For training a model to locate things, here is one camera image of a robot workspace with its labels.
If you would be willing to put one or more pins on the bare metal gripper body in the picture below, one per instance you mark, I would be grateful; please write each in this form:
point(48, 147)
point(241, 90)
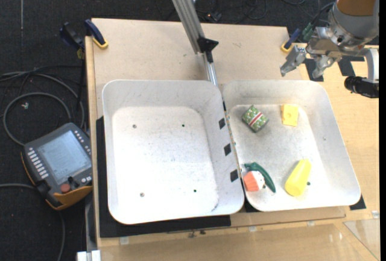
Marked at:
point(328, 44)

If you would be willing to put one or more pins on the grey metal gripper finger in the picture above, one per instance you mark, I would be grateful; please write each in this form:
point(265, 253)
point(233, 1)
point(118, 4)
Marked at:
point(292, 61)
point(321, 67)

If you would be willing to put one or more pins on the yellow cheese wedge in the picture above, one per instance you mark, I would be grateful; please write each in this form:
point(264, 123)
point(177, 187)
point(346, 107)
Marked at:
point(290, 115)

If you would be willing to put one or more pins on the green can with red stripe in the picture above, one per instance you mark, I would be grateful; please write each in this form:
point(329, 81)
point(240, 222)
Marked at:
point(255, 118)

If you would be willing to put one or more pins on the white plastic tray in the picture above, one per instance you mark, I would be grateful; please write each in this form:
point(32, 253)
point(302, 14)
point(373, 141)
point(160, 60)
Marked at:
point(166, 157)
point(289, 148)

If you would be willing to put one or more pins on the yellow plastic bottle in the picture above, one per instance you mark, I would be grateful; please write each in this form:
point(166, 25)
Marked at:
point(298, 179)

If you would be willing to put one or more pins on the green chilli pepper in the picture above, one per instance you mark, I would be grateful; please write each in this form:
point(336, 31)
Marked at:
point(269, 179)

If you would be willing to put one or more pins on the orange and white cupcake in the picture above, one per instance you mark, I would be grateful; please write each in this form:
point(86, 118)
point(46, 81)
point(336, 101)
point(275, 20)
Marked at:
point(254, 181)

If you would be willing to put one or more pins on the pale wood board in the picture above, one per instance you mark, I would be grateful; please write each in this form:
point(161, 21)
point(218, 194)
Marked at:
point(150, 49)

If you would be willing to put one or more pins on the black cylinder on white bracket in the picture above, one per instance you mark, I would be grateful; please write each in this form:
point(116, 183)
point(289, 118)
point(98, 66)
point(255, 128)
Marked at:
point(362, 87)

